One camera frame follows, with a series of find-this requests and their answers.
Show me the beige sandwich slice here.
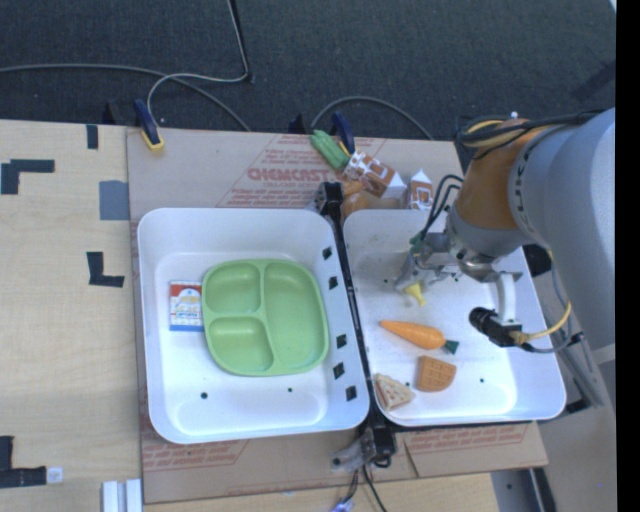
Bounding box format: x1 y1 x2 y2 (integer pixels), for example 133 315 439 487
373 372 417 412

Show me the orange toy bread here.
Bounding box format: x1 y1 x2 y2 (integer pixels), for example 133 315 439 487
341 180 372 219

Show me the green toy corn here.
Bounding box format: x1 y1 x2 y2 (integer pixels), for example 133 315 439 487
309 129 352 171

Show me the brown cardboard board red print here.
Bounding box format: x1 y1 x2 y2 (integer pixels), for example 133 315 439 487
125 127 550 505

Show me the white plastic tray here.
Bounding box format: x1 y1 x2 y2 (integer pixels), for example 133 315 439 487
342 208 568 428
137 207 371 445

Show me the thin black rod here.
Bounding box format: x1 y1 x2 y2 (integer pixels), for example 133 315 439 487
327 199 384 432

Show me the black cylinder on white bracket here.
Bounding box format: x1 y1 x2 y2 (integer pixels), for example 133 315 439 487
468 272 525 348

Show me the small white orange carton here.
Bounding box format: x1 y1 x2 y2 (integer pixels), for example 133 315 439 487
404 169 435 211

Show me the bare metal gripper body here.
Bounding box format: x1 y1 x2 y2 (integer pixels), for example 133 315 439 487
410 230 524 285

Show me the green divided plate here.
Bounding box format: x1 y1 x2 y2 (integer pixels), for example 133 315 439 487
201 258 330 377

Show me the red white blue packet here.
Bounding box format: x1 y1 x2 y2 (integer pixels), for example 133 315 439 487
168 279 205 333

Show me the orange waffle biscuit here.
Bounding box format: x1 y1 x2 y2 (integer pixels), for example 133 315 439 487
416 355 458 393

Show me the orange carrot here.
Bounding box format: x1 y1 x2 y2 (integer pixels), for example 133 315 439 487
379 319 460 356

